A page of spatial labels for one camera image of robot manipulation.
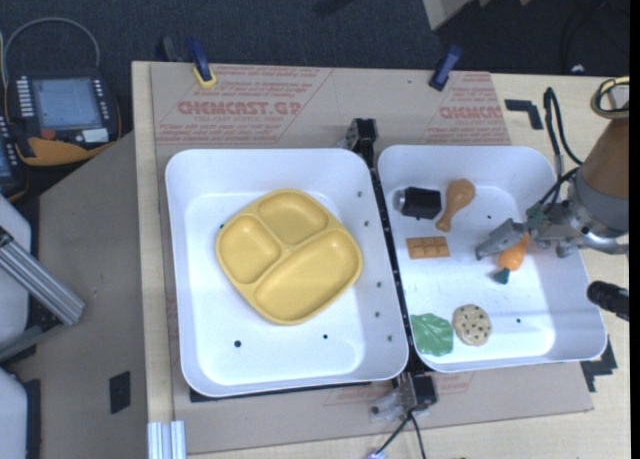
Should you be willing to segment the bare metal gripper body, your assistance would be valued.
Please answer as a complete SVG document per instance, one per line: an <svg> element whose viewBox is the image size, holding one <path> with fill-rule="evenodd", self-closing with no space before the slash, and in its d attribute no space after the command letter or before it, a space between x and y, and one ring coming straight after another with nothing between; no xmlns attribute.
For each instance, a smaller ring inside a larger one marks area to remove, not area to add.
<svg viewBox="0 0 640 459"><path fill-rule="evenodd" d="M536 203L526 211L526 227L540 247L554 246L565 258L578 249L591 249L608 255L628 255L626 235L596 218L583 205L574 202Z"/></svg>

